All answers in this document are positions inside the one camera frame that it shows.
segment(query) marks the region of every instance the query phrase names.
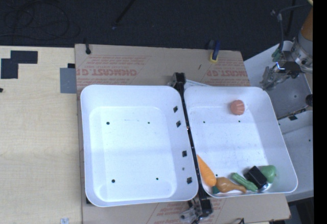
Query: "yellow clamp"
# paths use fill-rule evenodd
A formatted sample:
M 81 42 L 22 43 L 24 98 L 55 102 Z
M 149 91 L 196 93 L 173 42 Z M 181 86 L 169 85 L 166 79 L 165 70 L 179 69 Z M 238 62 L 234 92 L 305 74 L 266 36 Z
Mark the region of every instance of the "yellow clamp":
M 217 61 L 218 61 L 218 56 L 217 56 L 217 59 L 213 59 L 213 54 L 214 54 L 214 52 L 212 51 L 211 54 L 210 54 L 210 60 L 209 60 L 209 61 L 210 61 L 211 63 L 217 63 Z

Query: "white tray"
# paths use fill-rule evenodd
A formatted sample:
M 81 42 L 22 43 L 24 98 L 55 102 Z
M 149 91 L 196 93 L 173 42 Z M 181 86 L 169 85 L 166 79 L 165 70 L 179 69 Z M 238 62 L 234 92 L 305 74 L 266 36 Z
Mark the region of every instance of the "white tray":
M 307 110 L 295 117 L 295 120 L 278 121 L 298 179 L 297 189 L 285 194 L 288 202 L 314 196 L 313 111 Z
M 184 98 L 195 151 L 217 177 L 233 172 L 243 175 L 253 166 L 274 165 L 277 176 L 261 193 L 288 193 L 297 187 L 297 177 L 269 95 L 259 87 L 202 87 L 185 90 Z M 234 115 L 229 105 L 240 99 L 245 112 Z M 247 191 L 229 191 L 212 197 L 257 195 Z
M 85 191 L 98 207 L 190 200 L 198 181 L 181 98 L 169 86 L 81 93 Z

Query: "toy carrot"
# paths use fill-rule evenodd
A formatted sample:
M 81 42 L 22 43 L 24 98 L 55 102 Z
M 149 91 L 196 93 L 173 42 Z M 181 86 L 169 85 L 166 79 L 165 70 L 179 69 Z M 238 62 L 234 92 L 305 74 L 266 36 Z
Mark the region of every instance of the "toy carrot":
M 209 187 L 213 187 L 217 182 L 215 174 L 199 155 L 197 155 L 197 158 L 203 182 Z

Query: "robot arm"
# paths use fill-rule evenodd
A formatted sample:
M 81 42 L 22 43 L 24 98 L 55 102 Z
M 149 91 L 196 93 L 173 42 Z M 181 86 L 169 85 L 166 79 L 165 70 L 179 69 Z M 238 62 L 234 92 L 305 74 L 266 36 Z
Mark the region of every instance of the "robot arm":
M 266 67 L 263 80 L 260 82 L 262 89 L 271 90 L 277 84 L 288 78 L 296 78 L 299 73 L 312 73 L 313 69 L 313 0 L 307 0 L 312 8 L 297 36 L 294 38 L 291 49 L 283 49 L 283 40 L 272 54 L 275 65 Z M 282 15 L 279 12 L 278 21 L 281 23 Z

